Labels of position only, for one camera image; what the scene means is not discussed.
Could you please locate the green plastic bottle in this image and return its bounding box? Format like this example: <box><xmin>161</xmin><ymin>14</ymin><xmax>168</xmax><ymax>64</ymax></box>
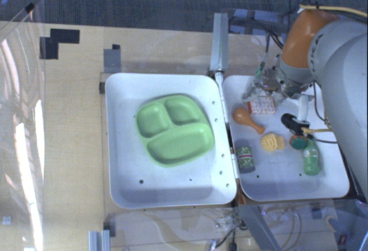
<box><xmin>302</xmin><ymin>138</ymin><xmax>320</xmax><ymax>176</ymax></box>

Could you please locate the orange toy chicken drumstick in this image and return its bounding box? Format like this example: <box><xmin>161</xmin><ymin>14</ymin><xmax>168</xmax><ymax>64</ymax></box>
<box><xmin>232</xmin><ymin>107</ymin><xmax>266</xmax><ymax>135</ymax></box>

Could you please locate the green and white can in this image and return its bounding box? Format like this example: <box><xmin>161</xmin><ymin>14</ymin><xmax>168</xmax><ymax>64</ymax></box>
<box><xmin>235</xmin><ymin>145</ymin><xmax>256</xmax><ymax>174</ymax></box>

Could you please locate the red and green round toy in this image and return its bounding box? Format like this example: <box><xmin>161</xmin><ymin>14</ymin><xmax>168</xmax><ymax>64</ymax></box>
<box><xmin>289</xmin><ymin>134</ymin><xmax>309</xmax><ymax>150</ymax></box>

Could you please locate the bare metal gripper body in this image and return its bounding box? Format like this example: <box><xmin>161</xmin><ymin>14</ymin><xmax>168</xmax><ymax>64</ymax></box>
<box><xmin>255</xmin><ymin>67</ymin><xmax>286</xmax><ymax>96</ymax></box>

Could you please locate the white plastic tray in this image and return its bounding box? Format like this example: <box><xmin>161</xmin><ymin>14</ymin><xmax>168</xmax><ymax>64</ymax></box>
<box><xmin>223</xmin><ymin>75</ymin><xmax>351</xmax><ymax>203</ymax></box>
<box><xmin>104</xmin><ymin>72</ymin><xmax>238</xmax><ymax>210</ymax></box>

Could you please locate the yellow toy corn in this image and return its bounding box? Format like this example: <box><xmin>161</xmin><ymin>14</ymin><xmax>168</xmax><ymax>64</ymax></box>
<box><xmin>260</xmin><ymin>133</ymin><xmax>286</xmax><ymax>153</ymax></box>

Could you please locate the black cylinder on white bracket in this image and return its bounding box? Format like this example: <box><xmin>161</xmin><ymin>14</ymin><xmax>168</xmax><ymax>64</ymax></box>
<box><xmin>281</xmin><ymin>94</ymin><xmax>315</xmax><ymax>135</ymax></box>

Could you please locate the green divided plate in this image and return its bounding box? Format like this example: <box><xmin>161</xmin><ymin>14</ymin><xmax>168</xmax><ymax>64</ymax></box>
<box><xmin>134</xmin><ymin>94</ymin><xmax>216</xmax><ymax>168</ymax></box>

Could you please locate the white and red patterned carton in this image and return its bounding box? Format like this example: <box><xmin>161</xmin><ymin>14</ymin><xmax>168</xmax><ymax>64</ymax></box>
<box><xmin>247</xmin><ymin>95</ymin><xmax>277</xmax><ymax>116</ymax></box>

